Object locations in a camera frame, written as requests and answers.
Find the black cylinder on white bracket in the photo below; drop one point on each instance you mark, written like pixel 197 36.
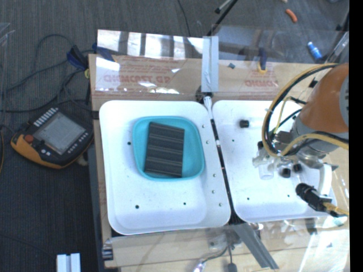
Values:
pixel 310 195

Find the white plastic tray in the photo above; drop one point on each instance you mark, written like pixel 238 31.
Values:
pixel 158 203
pixel 255 197

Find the blue bottle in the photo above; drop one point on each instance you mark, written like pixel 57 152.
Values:
pixel 314 50

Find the small black cap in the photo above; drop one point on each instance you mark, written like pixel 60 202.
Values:
pixel 297 167
pixel 286 172
pixel 244 123

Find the blue bowl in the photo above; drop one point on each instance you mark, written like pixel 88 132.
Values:
pixel 194 152

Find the dark grey striped packet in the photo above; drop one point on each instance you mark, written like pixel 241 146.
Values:
pixel 164 149

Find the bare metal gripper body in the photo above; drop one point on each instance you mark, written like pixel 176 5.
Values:
pixel 286 143

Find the brown cardboard board red print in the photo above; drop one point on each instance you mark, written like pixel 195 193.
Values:
pixel 187 79

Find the orange sausage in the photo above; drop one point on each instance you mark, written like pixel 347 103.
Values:
pixel 291 15

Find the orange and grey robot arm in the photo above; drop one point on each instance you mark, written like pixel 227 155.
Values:
pixel 323 106

